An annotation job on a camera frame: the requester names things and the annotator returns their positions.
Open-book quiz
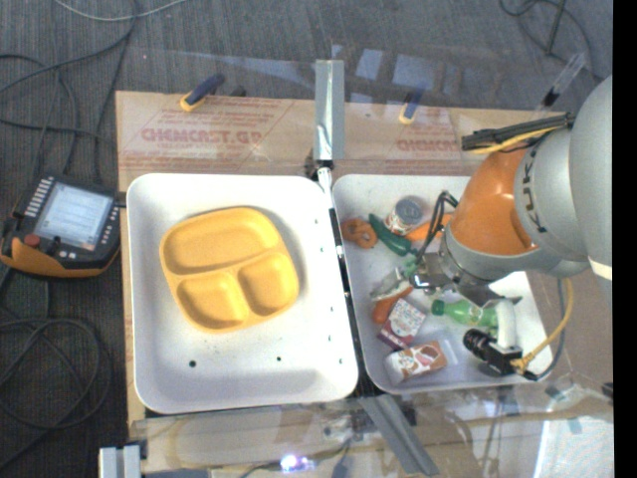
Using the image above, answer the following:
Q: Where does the white plastic tray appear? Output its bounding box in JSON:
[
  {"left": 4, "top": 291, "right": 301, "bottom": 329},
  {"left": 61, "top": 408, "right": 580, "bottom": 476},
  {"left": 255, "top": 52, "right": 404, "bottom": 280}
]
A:
[
  {"left": 330, "top": 173, "right": 554, "bottom": 395},
  {"left": 125, "top": 172, "right": 360, "bottom": 415}
]

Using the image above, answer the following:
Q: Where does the brown and white carton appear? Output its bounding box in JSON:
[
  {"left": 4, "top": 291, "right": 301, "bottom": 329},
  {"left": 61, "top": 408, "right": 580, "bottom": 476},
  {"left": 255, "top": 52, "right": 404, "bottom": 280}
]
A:
[{"left": 383, "top": 340, "right": 448, "bottom": 385}]

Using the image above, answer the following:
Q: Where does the orange sausage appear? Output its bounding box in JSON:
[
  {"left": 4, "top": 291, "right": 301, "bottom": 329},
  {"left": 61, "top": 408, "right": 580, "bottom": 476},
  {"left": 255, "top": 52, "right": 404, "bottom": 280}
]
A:
[{"left": 372, "top": 286, "right": 414, "bottom": 325}]

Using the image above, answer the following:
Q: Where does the green chili pepper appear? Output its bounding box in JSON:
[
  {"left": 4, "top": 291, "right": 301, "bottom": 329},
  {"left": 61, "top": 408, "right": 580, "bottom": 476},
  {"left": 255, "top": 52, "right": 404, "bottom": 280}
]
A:
[{"left": 368, "top": 213, "right": 419, "bottom": 257}]

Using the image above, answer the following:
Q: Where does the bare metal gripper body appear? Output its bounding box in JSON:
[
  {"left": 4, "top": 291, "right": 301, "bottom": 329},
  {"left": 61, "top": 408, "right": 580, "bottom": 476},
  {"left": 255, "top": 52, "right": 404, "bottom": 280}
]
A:
[{"left": 409, "top": 252, "right": 493, "bottom": 307}]

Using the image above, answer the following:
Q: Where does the brown cardboard board red print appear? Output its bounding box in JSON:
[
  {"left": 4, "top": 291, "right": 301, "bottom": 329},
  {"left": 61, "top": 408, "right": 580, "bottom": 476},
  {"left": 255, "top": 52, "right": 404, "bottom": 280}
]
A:
[{"left": 114, "top": 91, "right": 573, "bottom": 428}]

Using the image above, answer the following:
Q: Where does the small red and white can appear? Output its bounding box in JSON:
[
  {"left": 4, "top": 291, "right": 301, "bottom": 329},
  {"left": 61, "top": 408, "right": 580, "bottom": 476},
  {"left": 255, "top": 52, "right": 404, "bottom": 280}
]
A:
[{"left": 384, "top": 195, "right": 427, "bottom": 237}]

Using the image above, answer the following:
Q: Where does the green plastic bottle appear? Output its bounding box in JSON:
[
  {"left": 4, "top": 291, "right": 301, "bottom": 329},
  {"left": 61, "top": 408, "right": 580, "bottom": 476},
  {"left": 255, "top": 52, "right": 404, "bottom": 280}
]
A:
[{"left": 430, "top": 299, "right": 500, "bottom": 329}]

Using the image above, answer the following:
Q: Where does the purple and white carton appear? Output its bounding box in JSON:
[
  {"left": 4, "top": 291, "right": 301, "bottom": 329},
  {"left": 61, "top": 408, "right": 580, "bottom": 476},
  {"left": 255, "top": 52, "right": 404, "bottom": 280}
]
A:
[{"left": 376, "top": 298, "right": 427, "bottom": 351}]

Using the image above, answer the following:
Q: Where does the black cylinder on white bracket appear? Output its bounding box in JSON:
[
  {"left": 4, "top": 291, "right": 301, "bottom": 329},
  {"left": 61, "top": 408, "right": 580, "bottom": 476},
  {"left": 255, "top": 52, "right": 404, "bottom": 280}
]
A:
[{"left": 462, "top": 299, "right": 525, "bottom": 377}]

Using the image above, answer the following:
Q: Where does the brown pretzel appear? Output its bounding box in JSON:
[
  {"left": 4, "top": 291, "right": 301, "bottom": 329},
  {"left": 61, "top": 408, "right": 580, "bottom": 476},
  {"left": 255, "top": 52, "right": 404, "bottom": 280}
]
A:
[{"left": 340, "top": 217, "right": 379, "bottom": 250}]

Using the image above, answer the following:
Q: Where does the yellow divided plate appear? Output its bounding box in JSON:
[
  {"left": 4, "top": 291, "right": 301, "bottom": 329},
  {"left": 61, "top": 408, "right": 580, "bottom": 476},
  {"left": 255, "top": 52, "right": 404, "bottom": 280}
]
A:
[{"left": 158, "top": 206, "right": 301, "bottom": 335}]

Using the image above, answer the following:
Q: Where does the thin black and white rod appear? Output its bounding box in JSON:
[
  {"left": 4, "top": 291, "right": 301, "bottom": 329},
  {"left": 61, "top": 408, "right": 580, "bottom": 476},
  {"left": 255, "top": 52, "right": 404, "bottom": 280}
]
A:
[{"left": 317, "top": 166, "right": 370, "bottom": 395}]

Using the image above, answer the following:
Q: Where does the orange carrot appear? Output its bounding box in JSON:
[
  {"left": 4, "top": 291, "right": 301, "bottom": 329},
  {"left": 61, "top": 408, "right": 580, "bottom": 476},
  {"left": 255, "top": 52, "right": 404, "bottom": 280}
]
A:
[{"left": 405, "top": 214, "right": 453, "bottom": 242}]

